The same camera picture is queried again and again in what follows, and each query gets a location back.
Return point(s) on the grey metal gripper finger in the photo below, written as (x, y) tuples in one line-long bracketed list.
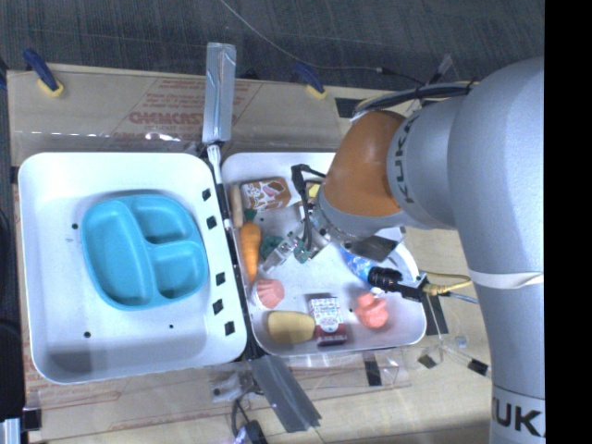
[(277, 257), (305, 254)]

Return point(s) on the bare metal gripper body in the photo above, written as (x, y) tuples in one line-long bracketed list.
[(309, 234)]

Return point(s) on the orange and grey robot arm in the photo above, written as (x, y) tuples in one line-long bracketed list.
[(490, 164)]

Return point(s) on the green broccoli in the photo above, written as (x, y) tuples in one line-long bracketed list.
[(269, 246)]

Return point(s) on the orange carrot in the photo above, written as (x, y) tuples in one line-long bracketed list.
[(250, 248)]

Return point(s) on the white plastic tray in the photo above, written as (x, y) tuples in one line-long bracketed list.
[(319, 280), (51, 229)]

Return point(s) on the pink toy shrimp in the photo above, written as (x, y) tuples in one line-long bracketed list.
[(271, 292)]

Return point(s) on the small yellow toy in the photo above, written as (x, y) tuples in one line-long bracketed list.
[(314, 189)]

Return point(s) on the blue and white bottle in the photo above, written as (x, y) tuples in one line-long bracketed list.
[(356, 262)]

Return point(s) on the brown and white carton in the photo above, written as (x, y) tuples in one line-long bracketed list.
[(266, 193)]

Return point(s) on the beige bread stick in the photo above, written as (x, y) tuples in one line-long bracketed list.
[(237, 206)]

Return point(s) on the silver foil packet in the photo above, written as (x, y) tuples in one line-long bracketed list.
[(373, 248)]

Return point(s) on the red and white carton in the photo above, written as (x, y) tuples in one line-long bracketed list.
[(327, 317)]

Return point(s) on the yellow potato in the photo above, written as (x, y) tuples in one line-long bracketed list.
[(290, 327)]

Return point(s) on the pink toy chicken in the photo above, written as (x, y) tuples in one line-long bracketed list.
[(372, 311)]

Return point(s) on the blue divided plate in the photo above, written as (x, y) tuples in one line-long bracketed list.
[(120, 252)]

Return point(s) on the brown cardboard board red print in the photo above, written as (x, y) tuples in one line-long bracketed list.
[(115, 104)]

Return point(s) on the black cylinder on white bracket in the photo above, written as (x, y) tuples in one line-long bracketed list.
[(386, 278)]

